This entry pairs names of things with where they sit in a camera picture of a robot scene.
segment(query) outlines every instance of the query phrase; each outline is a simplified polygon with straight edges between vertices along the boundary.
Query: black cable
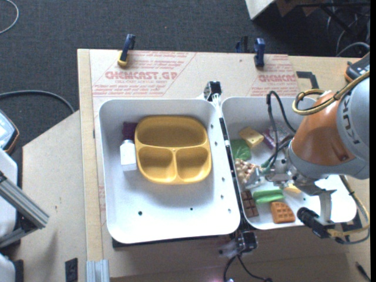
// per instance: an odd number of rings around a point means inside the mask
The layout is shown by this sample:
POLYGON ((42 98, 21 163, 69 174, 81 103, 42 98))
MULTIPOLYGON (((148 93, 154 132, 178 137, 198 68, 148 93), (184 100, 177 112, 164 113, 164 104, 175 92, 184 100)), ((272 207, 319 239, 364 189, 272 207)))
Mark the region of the black cable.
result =
POLYGON ((52 93, 48 91, 43 91, 43 90, 19 90, 19 91, 13 91, 13 92, 5 92, 5 93, 0 93, 0 99, 11 97, 11 96, 19 96, 19 95, 45 95, 45 96, 51 96, 53 98, 56 98, 60 101, 62 101, 72 112, 72 114, 75 112, 73 106, 63 97, 52 93))
POLYGON ((274 120, 274 117, 273 117, 273 112, 271 110, 270 95, 268 95, 268 97, 267 97, 267 104, 268 104, 269 119, 270 119, 271 126, 273 128, 274 138, 275 138, 275 143, 276 143, 276 146, 274 148, 274 154, 272 155, 271 163, 268 164, 268 167, 271 168, 274 165, 274 163, 276 162, 276 160, 277 160, 277 155, 278 155, 279 148, 278 148, 278 131, 277 131, 277 125, 276 125, 276 121, 274 120))
MULTIPOLYGON (((337 14, 340 13, 340 12, 344 12, 344 9, 337 8, 335 10, 332 10, 333 15, 335 15, 335 16, 337 16, 337 14)), ((328 37, 328 40, 330 40, 329 28, 330 28, 331 20, 332 20, 332 16, 328 16, 328 20, 327 20, 327 37, 328 37)))
MULTIPOLYGON (((364 14, 360 14, 361 16, 367 16, 367 14, 370 12, 371 10, 365 12, 364 14)), ((357 26, 357 23, 358 21, 360 20, 360 18, 358 18, 357 16, 355 16, 355 19, 349 24, 347 25, 348 28, 352 27, 352 26, 357 26)), ((337 46, 336 46, 336 49, 335 49, 335 54, 338 55, 338 50, 340 48, 340 43, 341 43, 341 40, 343 38, 344 35, 346 35, 346 31, 342 31, 341 34, 339 35, 338 39, 337 39, 337 46)))
POLYGON ((262 277, 259 277, 259 276, 255 276, 254 274, 252 274, 248 269, 247 267, 245 266, 245 264, 243 263, 242 259, 241 259, 241 255, 237 255, 237 258, 241 264, 241 266, 244 268, 244 270, 247 272, 248 275, 250 275, 252 278, 255 278, 255 279, 259 279, 259 280, 263 280, 264 282, 273 282, 273 280, 271 278, 262 278, 262 277))
POLYGON ((224 271, 223 271, 223 282, 227 282, 227 278, 226 278, 226 274, 227 274, 227 271, 229 270, 229 267, 231 265, 231 263, 235 260, 236 256, 230 258, 224 268, 224 271))
POLYGON ((288 146, 291 142, 291 138, 288 138, 285 142, 280 143, 278 145, 278 151, 274 152, 268 159, 268 162, 270 162, 276 154, 278 154, 281 150, 283 150, 286 146, 288 146))
POLYGON ((250 275, 252 278, 259 279, 259 280, 262 280, 262 281, 264 281, 264 282, 273 282, 273 280, 272 280, 271 278, 262 278, 262 277, 259 277, 259 276, 256 276, 256 275, 252 274, 252 273, 247 269, 247 267, 245 266, 245 264, 243 263, 243 261, 242 261, 242 259, 241 259, 241 254, 238 254, 238 255, 236 255, 236 256, 234 256, 234 257, 232 257, 232 258, 230 258, 230 259, 228 260, 228 262, 227 262, 227 264, 226 264, 226 266, 225 266, 225 268, 224 268, 224 271, 223 271, 223 282, 227 282, 227 277, 226 277, 226 275, 227 275, 227 271, 228 271, 230 265, 232 264, 232 262, 235 260, 236 257, 238 258, 238 260, 239 260, 241 266, 244 268, 244 270, 247 272, 247 274, 250 275))
POLYGON ((346 245, 349 245, 349 244, 358 244, 358 243, 362 243, 364 241, 366 241, 368 238, 370 238, 371 236, 371 230, 368 229, 367 231, 367 235, 362 238, 362 239, 359 239, 359 240, 356 240, 356 241, 348 241, 348 240, 343 240, 341 238, 336 238, 336 242, 340 243, 340 244, 346 244, 346 245))
POLYGON ((287 120, 287 117, 286 117, 286 112, 283 108, 283 104, 282 104, 282 101, 279 97, 279 95, 277 94, 277 92, 275 91, 270 91, 269 94, 268 94, 268 97, 267 97, 267 103, 268 105, 271 105, 271 100, 270 100, 270 96, 271 95, 274 95, 278 101, 278 104, 280 105, 280 109, 281 109, 281 113, 282 113, 282 116, 283 116, 283 120, 285 121, 286 125, 288 126, 288 128, 293 132, 293 133, 296 133, 296 130, 295 128, 293 128, 290 124, 290 122, 287 120))
POLYGON ((336 57, 341 56, 342 53, 344 53, 346 50, 349 50, 351 47, 354 47, 354 46, 363 46, 367 50, 366 53, 368 53, 370 51, 369 44, 364 43, 364 42, 355 42, 355 43, 352 43, 352 44, 346 46, 344 49, 342 49, 339 53, 337 53, 336 57))
POLYGON ((369 275, 365 272, 363 266, 361 266, 358 262, 355 262, 355 266, 357 267, 359 273, 361 273, 361 275, 369 282, 371 282, 371 278, 369 277, 369 275))

